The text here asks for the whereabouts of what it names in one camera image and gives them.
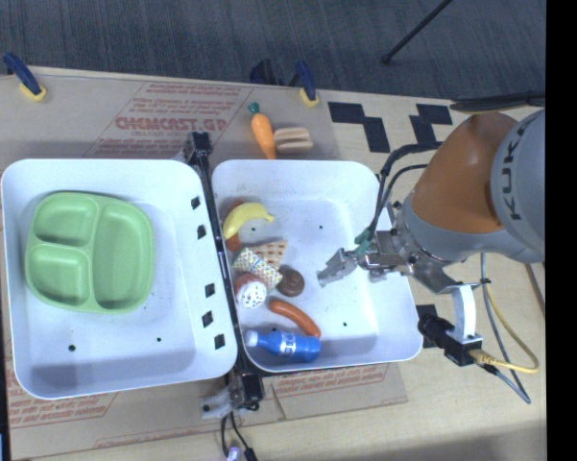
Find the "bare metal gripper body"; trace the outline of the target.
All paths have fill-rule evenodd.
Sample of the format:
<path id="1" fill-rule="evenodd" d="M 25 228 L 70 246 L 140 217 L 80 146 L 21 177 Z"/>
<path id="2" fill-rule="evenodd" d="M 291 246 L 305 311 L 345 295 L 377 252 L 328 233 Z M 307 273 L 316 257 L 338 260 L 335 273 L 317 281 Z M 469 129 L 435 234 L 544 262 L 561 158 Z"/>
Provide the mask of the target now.
<path id="1" fill-rule="evenodd" d="M 356 238 L 358 264 L 377 274 L 399 272 L 412 277 L 434 294 L 449 293 L 461 285 L 445 267 L 448 261 L 426 251 L 408 230 L 364 231 Z"/>

